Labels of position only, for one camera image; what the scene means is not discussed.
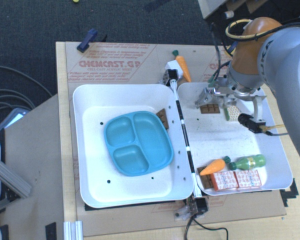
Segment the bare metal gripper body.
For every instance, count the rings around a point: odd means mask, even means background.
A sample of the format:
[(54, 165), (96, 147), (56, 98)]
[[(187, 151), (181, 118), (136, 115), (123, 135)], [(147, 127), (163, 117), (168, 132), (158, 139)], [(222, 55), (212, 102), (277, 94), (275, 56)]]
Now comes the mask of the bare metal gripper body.
[(208, 104), (218, 104), (222, 108), (227, 108), (237, 104), (237, 100), (248, 101), (253, 94), (252, 88), (241, 85), (221, 85), (211, 84), (205, 87), (195, 101), (196, 107)]

